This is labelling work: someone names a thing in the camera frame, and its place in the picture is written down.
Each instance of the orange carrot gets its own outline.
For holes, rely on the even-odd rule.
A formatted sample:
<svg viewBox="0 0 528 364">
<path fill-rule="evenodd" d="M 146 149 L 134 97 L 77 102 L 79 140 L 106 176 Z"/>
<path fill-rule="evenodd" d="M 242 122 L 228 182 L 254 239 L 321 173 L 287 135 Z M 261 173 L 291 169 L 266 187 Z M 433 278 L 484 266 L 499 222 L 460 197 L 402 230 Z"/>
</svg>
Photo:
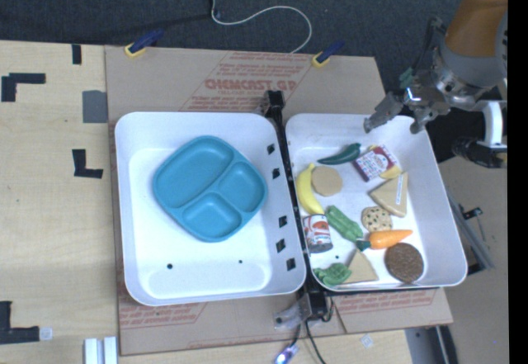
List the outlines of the orange carrot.
<svg viewBox="0 0 528 364">
<path fill-rule="evenodd" d="M 372 249 L 392 247 L 402 239 L 407 238 L 411 233 L 412 231 L 410 229 L 379 230 L 372 232 L 369 236 L 370 247 Z"/>
</svg>

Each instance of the brown round cookie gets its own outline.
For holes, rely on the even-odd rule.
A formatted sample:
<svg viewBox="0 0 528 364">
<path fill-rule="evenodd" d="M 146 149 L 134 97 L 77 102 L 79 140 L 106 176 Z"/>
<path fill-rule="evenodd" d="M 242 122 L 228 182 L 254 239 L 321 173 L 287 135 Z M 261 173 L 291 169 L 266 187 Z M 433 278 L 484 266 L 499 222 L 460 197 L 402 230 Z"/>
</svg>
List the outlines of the brown round cookie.
<svg viewBox="0 0 528 364">
<path fill-rule="evenodd" d="M 393 228 L 393 220 L 390 213 L 379 206 L 366 207 L 361 212 L 361 223 L 369 232 L 377 232 L 378 230 L 391 230 Z"/>
<path fill-rule="evenodd" d="M 312 171 L 312 187 L 322 196 L 333 196 L 343 188 L 343 180 L 336 169 L 317 166 Z"/>
<path fill-rule="evenodd" d="M 412 283 L 423 274 L 423 257 L 410 243 L 400 242 L 387 248 L 385 266 L 399 281 Z"/>
</svg>

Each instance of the blue plate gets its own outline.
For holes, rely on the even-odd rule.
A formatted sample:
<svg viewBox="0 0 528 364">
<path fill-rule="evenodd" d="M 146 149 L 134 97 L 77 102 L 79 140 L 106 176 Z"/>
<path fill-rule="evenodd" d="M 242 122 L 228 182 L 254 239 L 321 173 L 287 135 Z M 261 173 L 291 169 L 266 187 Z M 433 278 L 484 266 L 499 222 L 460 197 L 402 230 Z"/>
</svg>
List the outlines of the blue plate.
<svg viewBox="0 0 528 364">
<path fill-rule="evenodd" d="M 207 135 L 179 148 L 158 168 L 153 192 L 190 234 L 219 242 L 236 234 L 261 209 L 267 186 L 235 148 Z"/>
</svg>

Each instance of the can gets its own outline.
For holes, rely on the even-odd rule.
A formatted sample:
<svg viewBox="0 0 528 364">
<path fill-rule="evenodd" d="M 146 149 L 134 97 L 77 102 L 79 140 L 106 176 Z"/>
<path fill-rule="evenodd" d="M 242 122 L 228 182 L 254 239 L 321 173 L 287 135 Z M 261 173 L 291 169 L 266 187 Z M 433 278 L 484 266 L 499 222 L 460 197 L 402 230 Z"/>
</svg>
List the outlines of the can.
<svg viewBox="0 0 528 364">
<path fill-rule="evenodd" d="M 324 253 L 332 249 L 332 238 L 326 215 L 309 215 L 303 219 L 304 237 L 311 253 Z"/>
</svg>

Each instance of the blue and yellow clamp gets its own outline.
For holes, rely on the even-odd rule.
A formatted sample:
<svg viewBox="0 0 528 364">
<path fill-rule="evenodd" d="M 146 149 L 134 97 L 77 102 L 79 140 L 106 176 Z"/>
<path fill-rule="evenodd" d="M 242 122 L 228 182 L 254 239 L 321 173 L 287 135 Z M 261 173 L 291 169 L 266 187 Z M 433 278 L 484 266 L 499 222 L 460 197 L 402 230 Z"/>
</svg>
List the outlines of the blue and yellow clamp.
<svg viewBox="0 0 528 364">
<path fill-rule="evenodd" d="M 324 65 L 328 63 L 330 60 L 330 56 L 332 54 L 336 54 L 338 50 L 340 50 L 345 45 L 344 41 L 336 41 L 332 45 L 330 45 L 327 49 L 317 53 L 312 58 L 312 65 L 315 68 L 322 68 Z"/>
<path fill-rule="evenodd" d="M 125 54 L 131 59 L 135 59 L 145 52 L 145 47 L 155 44 L 162 37 L 163 30 L 150 31 L 138 38 L 134 43 L 127 45 L 125 47 Z"/>
</svg>

